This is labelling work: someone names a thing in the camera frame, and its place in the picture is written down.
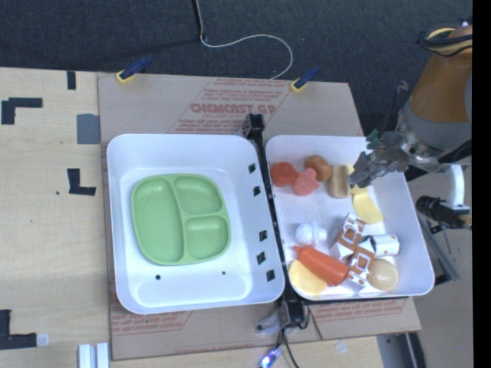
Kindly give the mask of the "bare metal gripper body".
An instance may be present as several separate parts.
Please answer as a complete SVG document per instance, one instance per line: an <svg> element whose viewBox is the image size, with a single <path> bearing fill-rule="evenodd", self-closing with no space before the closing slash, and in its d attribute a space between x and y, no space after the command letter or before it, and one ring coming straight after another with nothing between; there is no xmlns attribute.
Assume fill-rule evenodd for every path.
<svg viewBox="0 0 491 368"><path fill-rule="evenodd" d="M384 176L392 172L405 172L409 166L433 171L443 155L437 149L419 138L412 130L374 130L367 137L366 172L370 176Z"/></svg>

